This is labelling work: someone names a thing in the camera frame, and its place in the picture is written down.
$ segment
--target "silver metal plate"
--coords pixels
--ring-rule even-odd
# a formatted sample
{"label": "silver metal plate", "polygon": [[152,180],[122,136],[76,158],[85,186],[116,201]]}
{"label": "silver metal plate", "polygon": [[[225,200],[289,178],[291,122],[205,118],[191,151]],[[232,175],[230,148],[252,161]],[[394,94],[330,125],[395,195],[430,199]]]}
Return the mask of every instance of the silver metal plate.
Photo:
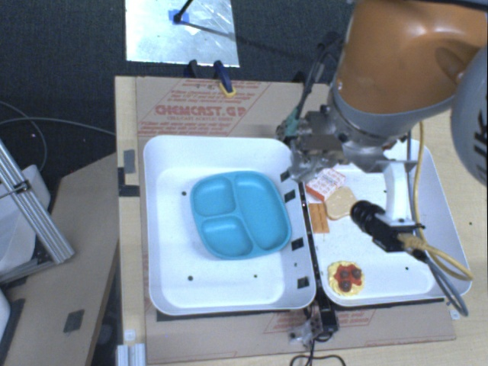
{"label": "silver metal plate", "polygon": [[239,67],[230,0],[194,0],[174,24],[171,12],[186,1],[126,0],[127,60]]}

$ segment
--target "dark floor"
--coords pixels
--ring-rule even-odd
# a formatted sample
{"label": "dark floor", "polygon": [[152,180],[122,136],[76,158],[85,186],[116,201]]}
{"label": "dark floor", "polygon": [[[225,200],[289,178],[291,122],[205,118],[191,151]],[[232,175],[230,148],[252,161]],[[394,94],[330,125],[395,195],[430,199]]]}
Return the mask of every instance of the dark floor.
{"label": "dark floor", "polygon": [[[345,34],[352,7],[336,0],[231,0],[241,67],[233,79],[290,81],[328,31]],[[0,101],[31,117],[114,131],[116,75],[182,76],[183,67],[125,60],[124,0],[0,0]],[[21,167],[41,164],[39,133],[0,103],[0,138]],[[50,189],[115,150],[113,136],[38,122]]]}

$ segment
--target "black metal bar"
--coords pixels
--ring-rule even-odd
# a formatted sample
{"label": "black metal bar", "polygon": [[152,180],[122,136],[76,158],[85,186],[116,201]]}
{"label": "black metal bar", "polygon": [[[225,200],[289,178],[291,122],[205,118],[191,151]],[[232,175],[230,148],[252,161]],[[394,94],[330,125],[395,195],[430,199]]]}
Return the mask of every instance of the black metal bar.
{"label": "black metal bar", "polygon": [[188,9],[188,7],[190,6],[190,4],[193,2],[194,0],[187,0],[185,2],[185,5],[183,5],[183,8],[180,10],[179,13],[177,13],[174,17],[173,17],[173,21],[175,23],[179,23],[181,22],[181,17],[183,16],[183,14],[185,13],[185,11]]}

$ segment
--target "blue plate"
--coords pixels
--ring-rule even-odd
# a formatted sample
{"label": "blue plate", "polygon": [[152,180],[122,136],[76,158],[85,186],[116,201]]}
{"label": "blue plate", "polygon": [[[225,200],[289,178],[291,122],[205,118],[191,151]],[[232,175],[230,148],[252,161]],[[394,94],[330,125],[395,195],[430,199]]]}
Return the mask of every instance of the blue plate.
{"label": "blue plate", "polygon": [[200,180],[191,190],[191,210],[208,251],[243,259],[276,252],[290,240],[291,225],[273,182],[240,171]]}

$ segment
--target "yellow cable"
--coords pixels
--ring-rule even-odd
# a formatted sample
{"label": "yellow cable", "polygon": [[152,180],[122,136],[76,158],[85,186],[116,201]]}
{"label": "yellow cable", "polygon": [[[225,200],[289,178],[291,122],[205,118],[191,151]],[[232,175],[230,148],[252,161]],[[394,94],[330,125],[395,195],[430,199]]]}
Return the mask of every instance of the yellow cable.
{"label": "yellow cable", "polygon": [[[420,171],[422,168],[423,154],[424,154],[424,124],[422,121],[419,123],[419,129],[420,129],[419,154],[417,159],[415,178],[413,182],[413,210],[417,221],[420,221],[419,182],[420,182]],[[456,259],[448,255],[447,253],[427,243],[427,239],[425,238],[425,234],[422,228],[419,228],[419,236],[420,238],[410,234],[400,234],[399,240],[403,242],[406,249],[419,249],[421,251],[428,252],[432,260],[435,262],[435,264],[439,266],[440,269],[447,272],[450,276],[457,279],[461,279],[462,281],[473,280],[473,274],[471,273],[471,271],[465,268],[460,262],[458,262]],[[440,258],[453,265],[453,267],[455,267],[457,270],[462,272],[464,275],[459,274],[456,271],[452,271],[449,267],[447,267],[444,263],[441,262]]]}

